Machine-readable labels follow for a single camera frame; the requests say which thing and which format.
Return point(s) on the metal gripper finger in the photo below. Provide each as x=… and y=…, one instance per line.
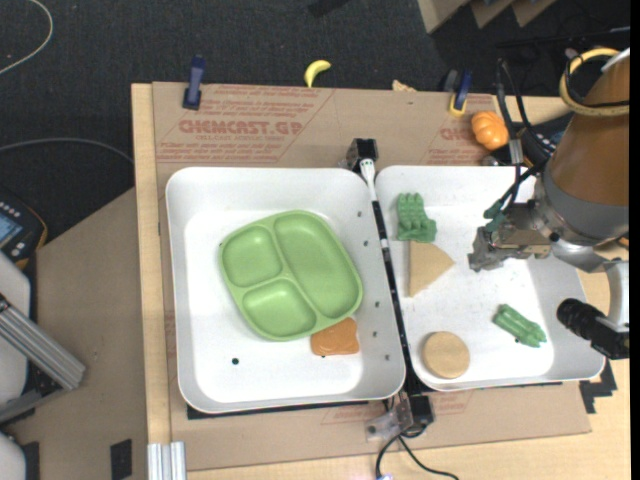
x=486, y=238
x=484, y=260

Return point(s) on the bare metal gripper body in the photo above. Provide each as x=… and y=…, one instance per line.
x=522, y=233

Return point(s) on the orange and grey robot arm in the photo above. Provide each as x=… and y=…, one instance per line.
x=590, y=158

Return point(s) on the white plastic tray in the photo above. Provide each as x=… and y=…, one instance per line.
x=280, y=373
x=475, y=308

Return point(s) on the tan triangular bread slice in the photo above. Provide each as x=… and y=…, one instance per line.
x=425, y=268

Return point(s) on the green toy lettuce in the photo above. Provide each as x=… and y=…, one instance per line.
x=414, y=220

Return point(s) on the green toy asparagus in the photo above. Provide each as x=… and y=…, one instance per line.
x=520, y=325

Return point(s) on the thin black and white rod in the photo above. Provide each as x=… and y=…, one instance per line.
x=384, y=238

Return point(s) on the tan round biscuit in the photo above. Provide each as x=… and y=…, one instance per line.
x=445, y=355

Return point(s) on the orange toy pumpkin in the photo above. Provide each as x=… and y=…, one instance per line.
x=490, y=129

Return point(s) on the orange flat toy slab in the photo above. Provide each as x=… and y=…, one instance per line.
x=337, y=342

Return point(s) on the small beige toy piece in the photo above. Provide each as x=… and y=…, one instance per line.
x=402, y=87

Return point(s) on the green divided plate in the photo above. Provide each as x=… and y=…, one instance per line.
x=300, y=263

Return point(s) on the brown cardboard board red print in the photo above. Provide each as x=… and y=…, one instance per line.
x=280, y=123

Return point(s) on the yellow banana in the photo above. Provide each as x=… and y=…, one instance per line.
x=315, y=69

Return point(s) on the black cylinder on white bracket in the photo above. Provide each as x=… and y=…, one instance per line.
x=585, y=320

